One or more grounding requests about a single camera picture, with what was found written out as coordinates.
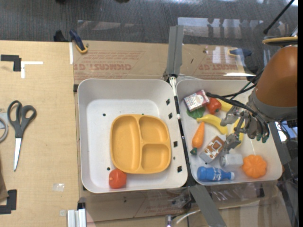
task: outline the orange pumpkin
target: orange pumpkin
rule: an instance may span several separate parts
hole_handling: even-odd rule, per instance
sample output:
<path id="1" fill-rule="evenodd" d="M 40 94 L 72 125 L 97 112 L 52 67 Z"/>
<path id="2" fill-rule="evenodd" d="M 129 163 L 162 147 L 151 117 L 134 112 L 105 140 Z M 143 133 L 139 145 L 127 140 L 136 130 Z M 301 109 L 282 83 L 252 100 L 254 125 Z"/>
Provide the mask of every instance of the orange pumpkin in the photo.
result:
<path id="1" fill-rule="evenodd" d="M 247 176 L 258 178 L 266 173 L 267 163 L 260 155 L 249 155 L 243 159 L 242 169 Z"/>

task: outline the blue plastic bottle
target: blue plastic bottle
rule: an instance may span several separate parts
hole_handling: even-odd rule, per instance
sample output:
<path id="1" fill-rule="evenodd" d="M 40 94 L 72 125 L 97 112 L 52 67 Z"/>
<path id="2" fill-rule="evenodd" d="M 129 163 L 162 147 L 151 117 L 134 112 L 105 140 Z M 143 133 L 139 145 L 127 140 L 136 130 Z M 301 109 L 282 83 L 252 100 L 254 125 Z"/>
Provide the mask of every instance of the blue plastic bottle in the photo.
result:
<path id="1" fill-rule="evenodd" d="M 222 181 L 224 179 L 233 180 L 235 178 L 235 174 L 233 172 L 225 172 L 215 167 L 201 166 L 198 168 L 197 177 L 203 182 Z"/>

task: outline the blue clamp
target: blue clamp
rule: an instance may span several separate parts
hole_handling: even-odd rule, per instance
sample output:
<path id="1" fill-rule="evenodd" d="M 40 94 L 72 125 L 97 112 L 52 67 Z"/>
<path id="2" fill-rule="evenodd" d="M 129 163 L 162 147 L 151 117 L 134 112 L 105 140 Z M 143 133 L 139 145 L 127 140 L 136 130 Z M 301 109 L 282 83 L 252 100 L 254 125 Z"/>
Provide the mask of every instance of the blue clamp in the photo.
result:
<path id="1" fill-rule="evenodd" d="M 71 40 L 74 40 L 76 42 L 76 48 L 81 54 L 85 54 L 87 52 L 87 47 L 83 44 L 81 38 L 76 33 L 75 30 L 70 30 Z"/>

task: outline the wooden table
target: wooden table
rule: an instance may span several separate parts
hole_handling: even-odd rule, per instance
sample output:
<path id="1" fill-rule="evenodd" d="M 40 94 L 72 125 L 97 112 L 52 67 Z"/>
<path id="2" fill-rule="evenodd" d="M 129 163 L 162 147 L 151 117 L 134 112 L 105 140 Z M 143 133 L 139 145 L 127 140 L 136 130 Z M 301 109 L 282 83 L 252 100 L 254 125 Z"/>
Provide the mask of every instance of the wooden table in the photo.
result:
<path id="1" fill-rule="evenodd" d="M 64 227 L 60 213 L 75 210 L 79 200 L 73 66 L 69 43 L 1 41 L 0 54 L 19 55 L 22 61 L 42 61 L 27 65 L 25 78 L 13 71 L 13 62 L 0 61 L 0 113 L 13 100 L 32 105 L 37 117 L 28 126 L 13 171 L 15 132 L 9 126 L 0 143 L 2 174 L 8 190 L 17 189 L 17 209 L 0 215 L 2 227 Z M 64 184 L 56 191 L 54 184 Z M 281 194 L 262 204 L 226 208 L 220 213 L 228 226 L 291 226 Z M 89 223 L 88 226 L 164 226 L 165 217 L 148 217 Z M 179 227 L 187 226 L 181 221 Z M 196 214 L 191 226 L 207 226 Z"/>

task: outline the yellow toy banana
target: yellow toy banana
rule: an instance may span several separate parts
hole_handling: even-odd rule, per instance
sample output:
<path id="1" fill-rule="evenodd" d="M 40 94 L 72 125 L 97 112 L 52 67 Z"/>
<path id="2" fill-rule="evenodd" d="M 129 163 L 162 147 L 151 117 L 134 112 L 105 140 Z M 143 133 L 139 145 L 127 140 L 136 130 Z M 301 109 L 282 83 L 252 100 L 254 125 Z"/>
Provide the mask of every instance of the yellow toy banana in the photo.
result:
<path id="1" fill-rule="evenodd" d="M 221 105 L 222 105 L 221 110 L 228 112 L 228 111 L 232 108 L 232 105 L 231 105 L 231 104 L 226 103 L 226 102 L 222 101 L 221 99 L 218 99 L 218 101 L 219 101 L 219 102 L 221 103 Z"/>
<path id="2" fill-rule="evenodd" d="M 235 124 L 233 125 L 234 128 L 237 127 L 239 120 L 240 120 L 240 119 L 237 119 L 237 121 L 236 121 Z M 243 133 L 240 133 L 240 134 L 239 134 L 239 140 L 241 140 L 241 143 L 240 143 L 239 145 L 237 145 L 237 147 L 239 147 L 239 146 L 242 144 L 242 142 L 243 142 L 243 137 L 244 137 L 244 134 L 243 134 Z"/>
<path id="3" fill-rule="evenodd" d="M 197 118 L 196 120 L 197 122 L 205 122 L 215 126 L 220 131 L 221 134 L 226 134 L 226 135 L 228 134 L 227 127 L 220 125 L 221 119 L 217 116 L 214 116 L 212 114 L 207 114 L 201 118 Z"/>

